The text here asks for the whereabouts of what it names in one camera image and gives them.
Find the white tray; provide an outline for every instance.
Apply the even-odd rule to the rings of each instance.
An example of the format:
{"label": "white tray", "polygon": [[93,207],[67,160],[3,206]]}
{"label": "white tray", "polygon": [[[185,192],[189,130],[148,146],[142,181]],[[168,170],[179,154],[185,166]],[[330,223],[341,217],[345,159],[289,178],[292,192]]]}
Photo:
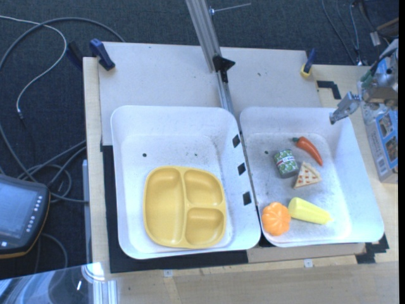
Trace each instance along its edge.
{"label": "white tray", "polygon": [[[121,106],[111,116],[118,239],[130,257],[148,259],[214,251],[246,250],[257,244],[260,224],[235,118],[221,108]],[[163,165],[210,171],[222,182],[227,200],[223,239],[211,248],[169,248],[147,235],[142,214],[148,173]],[[246,204],[246,196],[251,202]]]}
{"label": "white tray", "polygon": [[[349,118],[334,125],[330,108],[246,108],[240,125],[252,175],[259,212],[273,201],[288,206],[294,196],[308,200],[330,212],[334,221],[326,225],[292,219],[290,231],[281,236],[263,232],[280,247],[327,243],[378,241],[383,220],[378,208],[359,146]],[[307,152],[297,148],[293,137],[306,136],[323,158],[319,166]],[[273,155],[290,148],[299,165],[309,162],[320,172],[322,181],[293,189],[296,176],[279,176]]]}

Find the orange toy pumpkin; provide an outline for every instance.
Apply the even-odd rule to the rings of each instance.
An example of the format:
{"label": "orange toy pumpkin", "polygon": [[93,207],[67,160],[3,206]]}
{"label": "orange toy pumpkin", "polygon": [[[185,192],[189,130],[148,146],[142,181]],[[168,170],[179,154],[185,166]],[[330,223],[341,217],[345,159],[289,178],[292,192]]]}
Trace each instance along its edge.
{"label": "orange toy pumpkin", "polygon": [[275,201],[263,209],[263,228],[272,236],[280,236],[290,229],[291,215],[283,204]]}

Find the blue clamp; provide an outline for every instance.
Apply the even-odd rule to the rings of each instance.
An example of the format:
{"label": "blue clamp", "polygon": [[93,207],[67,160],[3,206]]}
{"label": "blue clamp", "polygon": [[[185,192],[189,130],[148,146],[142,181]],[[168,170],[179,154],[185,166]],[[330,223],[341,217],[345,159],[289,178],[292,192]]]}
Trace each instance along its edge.
{"label": "blue clamp", "polygon": [[309,53],[308,61],[305,64],[303,64],[301,67],[300,73],[304,78],[308,78],[311,75],[311,67],[312,67],[312,64],[314,63],[315,56],[316,56],[316,51],[315,51],[315,48],[313,48],[311,50],[311,52]]}
{"label": "blue clamp", "polygon": [[110,71],[112,68],[115,67],[114,62],[109,58],[106,48],[104,44],[98,39],[92,39],[90,41],[90,50],[96,56],[100,57],[99,63],[105,68],[107,71]]}

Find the plastic container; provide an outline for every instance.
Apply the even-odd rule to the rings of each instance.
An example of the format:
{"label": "plastic container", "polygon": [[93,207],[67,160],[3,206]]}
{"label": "plastic container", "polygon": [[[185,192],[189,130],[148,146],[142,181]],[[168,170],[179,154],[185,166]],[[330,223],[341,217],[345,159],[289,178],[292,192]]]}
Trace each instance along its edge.
{"label": "plastic container", "polygon": [[221,182],[197,168],[165,166],[146,178],[144,225],[163,246],[199,249],[218,243],[227,226]]}
{"label": "plastic container", "polygon": [[[258,243],[261,235],[258,213],[239,128],[231,113],[213,107],[122,106],[111,117],[111,134],[118,240],[128,256],[153,259],[237,251]],[[221,182],[227,219],[225,233],[215,245],[204,248],[200,245],[200,248],[163,246],[147,234],[143,212],[145,182],[152,170],[164,166],[205,170]],[[192,198],[191,203],[199,202],[197,197],[189,198]],[[196,222],[199,213],[189,213]]]}
{"label": "plastic container", "polygon": [[[259,211],[278,201],[288,205],[300,197],[326,210],[333,222],[325,225],[291,220],[290,231],[264,237],[275,246],[362,243],[378,241],[384,224],[349,117],[330,125],[334,108],[251,107],[240,115],[249,171]],[[306,136],[318,148],[323,165],[295,146],[293,137]],[[311,163],[322,181],[293,189],[295,177],[281,179],[272,156],[291,148],[296,162]]]}

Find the toy carrot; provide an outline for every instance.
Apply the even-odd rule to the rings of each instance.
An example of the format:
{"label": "toy carrot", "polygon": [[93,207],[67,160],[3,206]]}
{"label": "toy carrot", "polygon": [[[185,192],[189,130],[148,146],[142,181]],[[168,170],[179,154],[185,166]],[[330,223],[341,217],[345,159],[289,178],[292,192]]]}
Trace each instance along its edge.
{"label": "toy carrot", "polygon": [[304,136],[300,138],[293,137],[292,140],[296,143],[296,146],[300,149],[307,151],[320,165],[323,165],[322,157],[319,154],[317,148],[312,142]]}

